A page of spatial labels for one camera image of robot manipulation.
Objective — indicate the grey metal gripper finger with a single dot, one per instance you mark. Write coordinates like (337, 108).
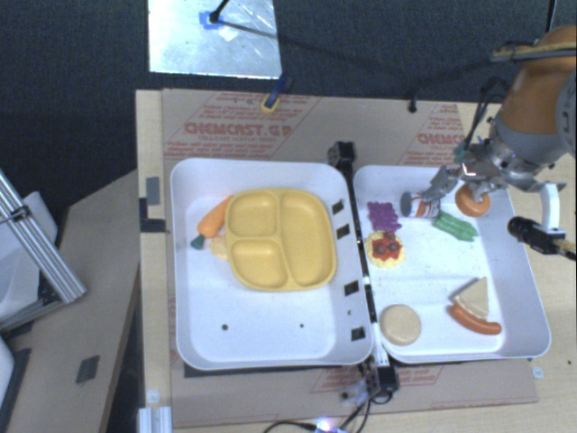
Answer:
(480, 192)
(442, 183)

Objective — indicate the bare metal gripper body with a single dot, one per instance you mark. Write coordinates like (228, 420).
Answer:
(493, 167)

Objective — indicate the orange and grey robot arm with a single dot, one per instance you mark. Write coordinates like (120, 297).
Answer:
(532, 102)

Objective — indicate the orange doughnut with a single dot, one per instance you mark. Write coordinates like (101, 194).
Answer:
(464, 205)

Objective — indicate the small white and red can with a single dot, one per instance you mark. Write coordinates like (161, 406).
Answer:
(421, 208)

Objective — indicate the green beans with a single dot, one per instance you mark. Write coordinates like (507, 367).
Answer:
(455, 226)

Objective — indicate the purple grapes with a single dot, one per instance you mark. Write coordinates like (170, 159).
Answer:
(383, 217)

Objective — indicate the yellow spaghetti with red sauce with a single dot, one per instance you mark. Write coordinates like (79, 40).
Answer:
(384, 251)

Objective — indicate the white plastic tray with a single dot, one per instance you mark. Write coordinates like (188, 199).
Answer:
(433, 278)
(266, 323)

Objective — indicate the beige sandwich wedge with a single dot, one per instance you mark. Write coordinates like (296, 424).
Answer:
(475, 300)

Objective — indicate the thin black and white rod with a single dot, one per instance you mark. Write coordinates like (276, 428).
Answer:
(363, 260)

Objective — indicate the orange sausage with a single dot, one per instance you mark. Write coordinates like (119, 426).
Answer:
(473, 324)

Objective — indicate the round beige bread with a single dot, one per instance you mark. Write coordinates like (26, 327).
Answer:
(400, 325)

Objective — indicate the yellow divided plate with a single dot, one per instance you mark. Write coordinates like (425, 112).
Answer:
(279, 242)

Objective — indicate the brown cardboard board, red print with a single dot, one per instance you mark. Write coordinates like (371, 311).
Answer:
(252, 124)

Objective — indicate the orange carrot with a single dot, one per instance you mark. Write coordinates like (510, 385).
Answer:
(215, 219)

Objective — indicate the pale yellow biscuit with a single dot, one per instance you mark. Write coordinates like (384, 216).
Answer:
(219, 247)

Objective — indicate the black cylinder on white bracket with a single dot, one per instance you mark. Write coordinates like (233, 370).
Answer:
(534, 233)

